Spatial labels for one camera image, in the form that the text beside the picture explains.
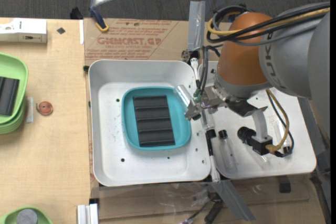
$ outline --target table surface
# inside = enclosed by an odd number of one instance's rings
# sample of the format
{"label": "table surface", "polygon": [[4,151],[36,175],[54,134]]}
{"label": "table surface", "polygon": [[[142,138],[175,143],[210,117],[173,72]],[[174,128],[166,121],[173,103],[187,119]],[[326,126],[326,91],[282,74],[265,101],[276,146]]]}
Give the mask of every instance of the table surface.
{"label": "table surface", "polygon": [[[0,24],[9,21],[9,18],[0,18]],[[79,23],[77,20],[48,19],[47,44],[0,44],[1,52],[15,55],[27,64],[26,96],[33,97],[34,103],[49,101],[54,107],[49,116],[43,116],[34,109],[32,123],[24,122],[16,131],[0,135],[0,216],[20,206],[34,205],[44,210],[54,223],[76,223],[77,205],[88,204],[91,193],[90,132],[87,75],[82,69],[85,61]],[[60,27],[65,33],[57,32]],[[270,220],[273,223],[290,223],[293,220],[323,222],[318,195],[312,183],[306,180],[303,184],[305,191],[300,199],[276,205],[264,202],[262,206],[252,206],[253,214],[259,219],[253,223],[269,223]],[[135,203],[126,204],[126,201],[129,200],[102,203],[100,214],[108,215],[103,211],[109,207],[108,204],[121,209],[137,206]],[[195,222],[203,223],[204,214],[200,214]],[[102,222],[176,223],[189,215],[190,212],[186,212]],[[222,222],[245,223],[242,220],[234,222],[228,209],[220,213],[219,219]]]}

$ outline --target bottle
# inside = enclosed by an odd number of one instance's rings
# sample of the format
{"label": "bottle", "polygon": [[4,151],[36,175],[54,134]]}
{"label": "bottle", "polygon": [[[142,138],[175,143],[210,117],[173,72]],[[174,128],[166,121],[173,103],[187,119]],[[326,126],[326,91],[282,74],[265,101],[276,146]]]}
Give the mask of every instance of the bottle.
{"label": "bottle", "polygon": [[219,135],[219,148],[222,155],[225,170],[229,173],[237,172],[237,161],[234,155],[232,141],[227,135],[226,130],[218,132]]}

